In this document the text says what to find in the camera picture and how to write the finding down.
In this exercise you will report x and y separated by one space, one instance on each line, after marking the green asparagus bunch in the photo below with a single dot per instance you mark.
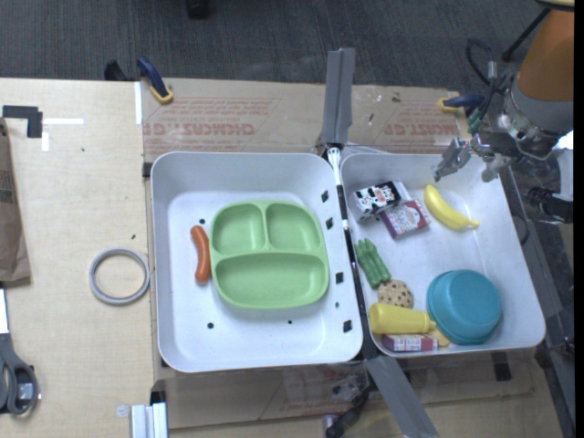
372 263

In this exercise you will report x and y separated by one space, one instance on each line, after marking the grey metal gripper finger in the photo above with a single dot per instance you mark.
454 155
493 166

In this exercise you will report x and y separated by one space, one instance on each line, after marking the yellow banana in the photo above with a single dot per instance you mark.
442 210

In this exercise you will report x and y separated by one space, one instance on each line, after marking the small pink packet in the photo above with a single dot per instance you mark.
408 342

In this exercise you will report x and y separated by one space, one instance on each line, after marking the cow print carton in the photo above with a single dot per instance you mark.
376 199

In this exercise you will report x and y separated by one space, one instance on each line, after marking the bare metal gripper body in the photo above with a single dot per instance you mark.
520 144

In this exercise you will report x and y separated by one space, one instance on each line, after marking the pink and white carton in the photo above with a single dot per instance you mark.
405 219

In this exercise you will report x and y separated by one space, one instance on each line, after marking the grey tape roll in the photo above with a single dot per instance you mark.
96 290

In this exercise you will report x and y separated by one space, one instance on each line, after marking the white plastic tray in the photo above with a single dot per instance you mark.
461 253
255 340

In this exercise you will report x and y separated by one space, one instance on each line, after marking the small yellow rounded piece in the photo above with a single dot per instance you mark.
441 338

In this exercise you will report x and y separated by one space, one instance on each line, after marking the brown biscuit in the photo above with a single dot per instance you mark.
395 294

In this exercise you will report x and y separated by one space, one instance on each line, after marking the green divided plate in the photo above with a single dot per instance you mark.
269 272

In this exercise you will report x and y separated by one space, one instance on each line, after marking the blue bowl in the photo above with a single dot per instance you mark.
465 306

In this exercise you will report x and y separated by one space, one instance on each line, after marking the orange sausage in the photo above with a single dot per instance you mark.
201 253

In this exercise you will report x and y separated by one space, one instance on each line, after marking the brown paper bag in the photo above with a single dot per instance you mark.
11 226

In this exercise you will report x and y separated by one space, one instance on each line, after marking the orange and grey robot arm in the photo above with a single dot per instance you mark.
547 57

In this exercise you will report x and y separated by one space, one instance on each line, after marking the grey scissors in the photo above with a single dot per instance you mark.
16 377

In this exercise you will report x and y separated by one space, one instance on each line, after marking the brown cardboard board red print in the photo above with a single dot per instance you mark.
219 126

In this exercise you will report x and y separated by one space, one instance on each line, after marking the yellow bottle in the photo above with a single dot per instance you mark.
397 319

